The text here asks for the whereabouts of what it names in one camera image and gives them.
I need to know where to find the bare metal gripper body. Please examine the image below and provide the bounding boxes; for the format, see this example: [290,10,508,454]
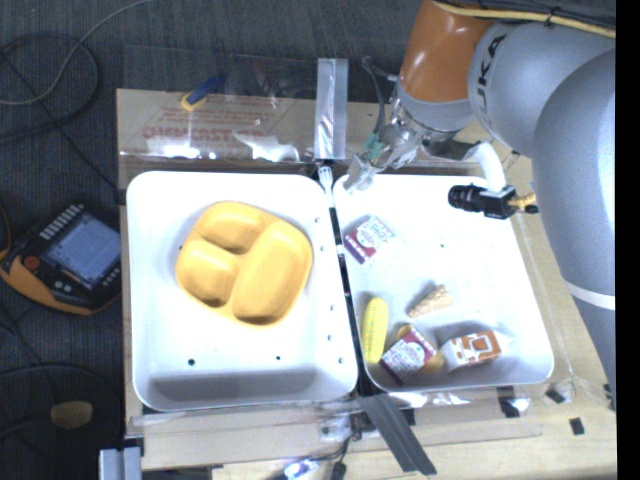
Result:
[353,113,427,170]

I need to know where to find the brown cardboard board red print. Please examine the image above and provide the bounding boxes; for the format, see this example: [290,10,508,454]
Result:
[115,87,617,471]

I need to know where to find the yellow divided plate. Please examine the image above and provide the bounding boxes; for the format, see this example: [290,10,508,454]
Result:
[174,200,315,327]

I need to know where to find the red and white carton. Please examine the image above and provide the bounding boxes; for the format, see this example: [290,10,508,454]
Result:
[342,214,399,266]
[380,328,438,387]

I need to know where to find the orange and white carton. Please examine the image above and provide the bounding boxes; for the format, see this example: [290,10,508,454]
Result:
[439,329,503,374]

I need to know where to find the white plastic tray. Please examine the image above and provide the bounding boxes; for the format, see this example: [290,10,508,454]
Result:
[331,172,556,395]
[125,169,360,413]

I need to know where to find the yellow corn cob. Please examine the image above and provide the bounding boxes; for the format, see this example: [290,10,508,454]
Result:
[360,295,390,366]

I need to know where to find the tan ice cream cone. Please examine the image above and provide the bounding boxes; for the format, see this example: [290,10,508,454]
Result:
[406,283,454,319]

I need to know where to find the black cylinder on white bracket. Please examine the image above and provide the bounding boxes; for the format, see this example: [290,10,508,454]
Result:
[447,140,519,220]

